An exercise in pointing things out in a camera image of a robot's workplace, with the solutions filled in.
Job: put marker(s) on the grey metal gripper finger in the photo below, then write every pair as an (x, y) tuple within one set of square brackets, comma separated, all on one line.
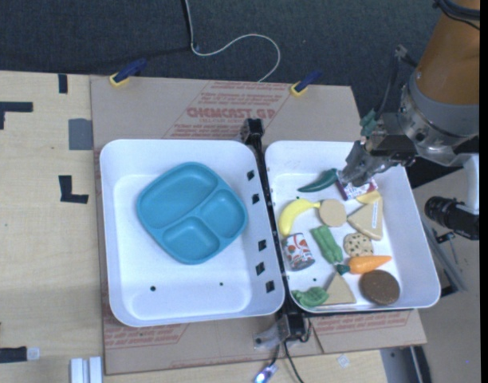
[(369, 172), (355, 160)]

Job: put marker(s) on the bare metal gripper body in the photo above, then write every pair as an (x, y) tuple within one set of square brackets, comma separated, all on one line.
[(423, 138)]

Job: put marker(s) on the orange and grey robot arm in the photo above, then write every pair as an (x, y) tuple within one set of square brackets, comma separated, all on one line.
[(447, 54)]

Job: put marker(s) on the red and white small carton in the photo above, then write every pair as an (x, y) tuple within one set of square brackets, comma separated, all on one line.
[(357, 192)]

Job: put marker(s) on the yellow cheese wedge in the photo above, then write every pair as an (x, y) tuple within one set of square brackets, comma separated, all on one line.
[(371, 196)]

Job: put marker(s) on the green chili pepper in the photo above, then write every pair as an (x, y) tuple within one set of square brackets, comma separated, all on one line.
[(319, 182)]

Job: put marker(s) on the tan sandwich triangle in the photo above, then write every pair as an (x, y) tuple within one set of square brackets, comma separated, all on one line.
[(367, 219)]

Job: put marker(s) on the tan round biscuit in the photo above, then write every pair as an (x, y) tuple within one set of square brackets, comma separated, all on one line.
[(332, 213)]

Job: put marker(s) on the chocolate chip cookie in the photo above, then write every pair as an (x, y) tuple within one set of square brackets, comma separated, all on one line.
[(357, 245)]

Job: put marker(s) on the green bean bundle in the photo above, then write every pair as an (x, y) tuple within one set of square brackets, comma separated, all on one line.
[(327, 245)]

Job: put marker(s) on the yellow banana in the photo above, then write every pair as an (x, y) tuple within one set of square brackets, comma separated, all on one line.
[(288, 215)]

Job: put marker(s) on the orange carrot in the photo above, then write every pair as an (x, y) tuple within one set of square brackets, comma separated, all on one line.
[(367, 264)]

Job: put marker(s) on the white plastic tray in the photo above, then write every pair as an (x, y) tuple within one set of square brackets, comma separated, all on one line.
[(180, 293), (407, 261)]

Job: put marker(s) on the small red and white can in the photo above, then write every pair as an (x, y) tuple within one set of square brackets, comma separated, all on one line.
[(299, 251)]

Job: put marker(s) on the brown round patty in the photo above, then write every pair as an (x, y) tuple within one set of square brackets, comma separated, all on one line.
[(379, 287)]

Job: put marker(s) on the tan bread triangle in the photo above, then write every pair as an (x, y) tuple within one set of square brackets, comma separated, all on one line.
[(340, 293)]

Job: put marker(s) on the green lettuce leaf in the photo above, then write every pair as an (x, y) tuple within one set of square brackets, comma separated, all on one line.
[(309, 297)]

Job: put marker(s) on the blue divided plate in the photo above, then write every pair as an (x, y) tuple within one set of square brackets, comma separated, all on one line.
[(188, 210)]

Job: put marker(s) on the brown cardboard board, red print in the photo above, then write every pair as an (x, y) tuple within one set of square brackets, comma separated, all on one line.
[(180, 110)]

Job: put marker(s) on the black cylinder on white bracket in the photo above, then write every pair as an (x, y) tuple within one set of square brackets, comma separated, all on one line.
[(453, 214)]

